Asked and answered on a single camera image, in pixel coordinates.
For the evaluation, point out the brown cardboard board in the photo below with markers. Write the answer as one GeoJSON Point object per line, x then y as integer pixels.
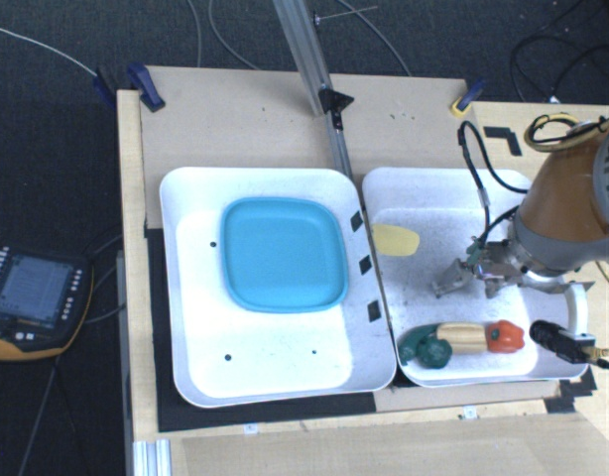
{"type": "Point", "coordinates": [235, 127]}

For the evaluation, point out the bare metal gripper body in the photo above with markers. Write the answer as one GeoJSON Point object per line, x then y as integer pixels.
{"type": "Point", "coordinates": [500, 261]}

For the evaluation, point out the blue plate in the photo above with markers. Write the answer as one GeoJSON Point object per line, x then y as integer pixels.
{"type": "Point", "coordinates": [284, 253]}

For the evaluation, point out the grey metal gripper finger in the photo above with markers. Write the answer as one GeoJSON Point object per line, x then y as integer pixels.
{"type": "Point", "coordinates": [450, 278]}
{"type": "Point", "coordinates": [494, 287]}

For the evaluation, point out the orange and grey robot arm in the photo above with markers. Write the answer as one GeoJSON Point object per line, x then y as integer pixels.
{"type": "Point", "coordinates": [562, 201]}

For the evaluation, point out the white plastic tray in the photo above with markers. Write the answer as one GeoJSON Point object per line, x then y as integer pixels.
{"type": "Point", "coordinates": [265, 355]}
{"type": "Point", "coordinates": [433, 196]}

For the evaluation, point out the yellow flat oval piece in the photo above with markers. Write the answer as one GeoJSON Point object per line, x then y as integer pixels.
{"type": "Point", "coordinates": [395, 240]}

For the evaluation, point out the black cylinder on white bracket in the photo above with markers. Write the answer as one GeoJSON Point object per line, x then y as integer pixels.
{"type": "Point", "coordinates": [557, 339]}

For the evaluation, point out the orange bell pepper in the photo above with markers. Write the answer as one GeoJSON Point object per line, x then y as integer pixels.
{"type": "Point", "coordinates": [505, 337]}

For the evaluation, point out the beige bread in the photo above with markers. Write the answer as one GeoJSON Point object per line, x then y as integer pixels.
{"type": "Point", "coordinates": [462, 337]}

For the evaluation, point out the green broccoli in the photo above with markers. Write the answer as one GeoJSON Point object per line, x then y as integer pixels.
{"type": "Point", "coordinates": [434, 354]}

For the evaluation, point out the dark green curved vegetable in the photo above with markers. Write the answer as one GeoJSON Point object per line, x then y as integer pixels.
{"type": "Point", "coordinates": [409, 342]}

